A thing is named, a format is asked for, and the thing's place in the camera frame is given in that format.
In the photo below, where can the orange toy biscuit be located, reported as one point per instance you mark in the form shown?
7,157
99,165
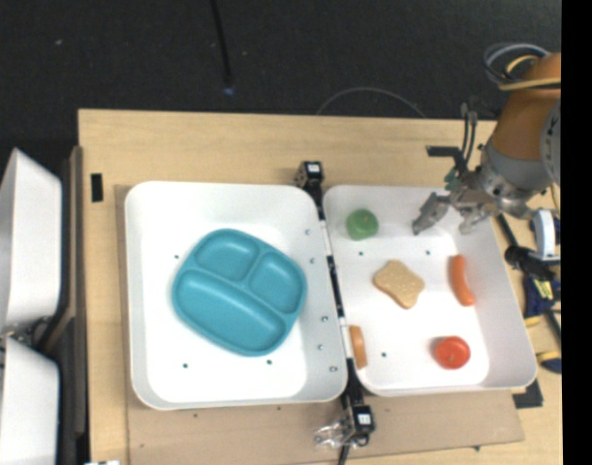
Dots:
358,347

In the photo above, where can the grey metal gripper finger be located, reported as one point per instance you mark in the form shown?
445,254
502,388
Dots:
428,213
472,221

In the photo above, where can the tan toy bread slice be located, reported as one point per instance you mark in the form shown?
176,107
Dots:
399,284

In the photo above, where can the red toy tomato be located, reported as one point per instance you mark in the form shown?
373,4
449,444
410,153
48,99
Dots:
452,352

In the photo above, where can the green toy apple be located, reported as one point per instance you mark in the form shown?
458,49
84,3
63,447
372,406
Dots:
362,224

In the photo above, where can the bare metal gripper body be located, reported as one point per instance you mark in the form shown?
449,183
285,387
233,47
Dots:
489,194

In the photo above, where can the blue divided plate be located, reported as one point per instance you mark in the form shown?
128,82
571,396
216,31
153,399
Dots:
237,293

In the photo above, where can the thin black and white rod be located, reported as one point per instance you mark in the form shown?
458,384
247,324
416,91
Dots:
335,284

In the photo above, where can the black cylinder on white bracket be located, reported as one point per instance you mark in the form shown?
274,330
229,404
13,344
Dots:
535,255

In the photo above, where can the white plastic tray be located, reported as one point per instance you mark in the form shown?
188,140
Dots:
421,356
227,381

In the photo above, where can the orange toy sausage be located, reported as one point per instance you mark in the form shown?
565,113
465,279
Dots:
461,281

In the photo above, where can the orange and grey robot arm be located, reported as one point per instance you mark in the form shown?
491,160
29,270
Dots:
523,129

